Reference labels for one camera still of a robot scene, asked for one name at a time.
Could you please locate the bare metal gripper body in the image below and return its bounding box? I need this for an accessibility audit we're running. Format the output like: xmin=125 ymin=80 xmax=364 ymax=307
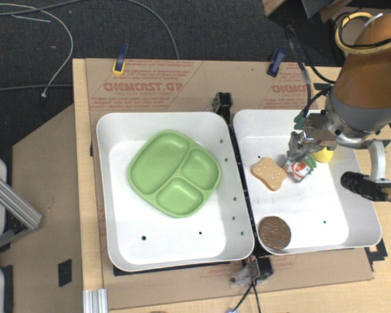
xmin=298 ymin=108 xmax=381 ymax=152

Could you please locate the yellow round toy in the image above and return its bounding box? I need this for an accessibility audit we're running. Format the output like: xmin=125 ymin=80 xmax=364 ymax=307
xmin=311 ymin=146 xmax=334 ymax=164

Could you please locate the red and white carton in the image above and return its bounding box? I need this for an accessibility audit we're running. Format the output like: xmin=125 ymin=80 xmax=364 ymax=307
xmin=282 ymin=156 xmax=317 ymax=183

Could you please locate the tan bread slice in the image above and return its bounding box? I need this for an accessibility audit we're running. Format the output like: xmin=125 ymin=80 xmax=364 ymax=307
xmin=250 ymin=156 xmax=288 ymax=192

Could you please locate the thin black rod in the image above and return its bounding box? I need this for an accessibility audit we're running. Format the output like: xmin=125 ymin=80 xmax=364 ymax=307
xmin=222 ymin=108 xmax=260 ymax=258

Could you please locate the white plastic tray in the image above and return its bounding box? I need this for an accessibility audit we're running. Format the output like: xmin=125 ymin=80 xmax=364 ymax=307
xmin=96 ymin=111 xmax=255 ymax=273
xmin=231 ymin=108 xmax=383 ymax=256

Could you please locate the brown round biscuit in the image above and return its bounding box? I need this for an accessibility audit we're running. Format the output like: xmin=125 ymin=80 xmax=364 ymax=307
xmin=257 ymin=215 xmax=293 ymax=251

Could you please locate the green divided plate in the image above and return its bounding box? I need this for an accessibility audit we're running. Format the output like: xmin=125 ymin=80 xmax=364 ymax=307
xmin=127 ymin=129 xmax=222 ymax=219

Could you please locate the brown cardboard board red print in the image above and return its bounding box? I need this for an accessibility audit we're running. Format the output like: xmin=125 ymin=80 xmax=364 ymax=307
xmin=84 ymin=58 xmax=375 ymax=310

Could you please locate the black cylinder on white bracket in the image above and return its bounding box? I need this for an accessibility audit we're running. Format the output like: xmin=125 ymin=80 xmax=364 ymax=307
xmin=340 ymin=140 xmax=391 ymax=203

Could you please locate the black block with thin wires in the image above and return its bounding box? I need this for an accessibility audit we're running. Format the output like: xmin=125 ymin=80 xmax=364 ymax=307
xmin=211 ymin=91 xmax=233 ymax=115
xmin=229 ymin=256 xmax=275 ymax=288

